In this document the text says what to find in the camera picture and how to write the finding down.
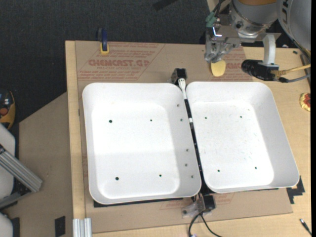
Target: cardboard sheet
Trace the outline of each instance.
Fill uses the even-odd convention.
[[[167,82],[175,68],[187,70],[193,81],[252,81],[241,70],[243,48],[224,57],[226,71],[214,77],[204,60],[204,45],[110,42],[110,53],[100,54],[100,43],[76,41],[78,98],[86,216],[92,219],[93,233],[185,224],[181,208],[191,198],[94,207],[89,193],[82,91],[92,82]],[[285,214],[292,212],[286,189],[214,194],[217,208],[207,221]]]

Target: dark floor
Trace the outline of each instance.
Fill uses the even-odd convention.
[[[206,0],[0,0],[0,88],[20,122],[66,92],[65,40],[199,44]]]

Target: orange and black device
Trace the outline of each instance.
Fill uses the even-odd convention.
[[[0,88],[0,123],[10,129],[15,119],[15,102],[11,91]]]

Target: robotic arm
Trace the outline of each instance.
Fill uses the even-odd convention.
[[[228,14],[220,14],[222,1],[219,0],[206,19],[204,56],[208,63],[221,61],[225,54],[241,43],[263,41],[264,60],[247,60],[242,69],[259,79],[277,80],[275,40],[280,34],[266,33],[276,20],[279,20],[284,31],[310,61],[311,0],[231,0]]]

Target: wooden edge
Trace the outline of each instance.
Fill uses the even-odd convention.
[[[75,41],[65,41],[74,219],[85,218]]]

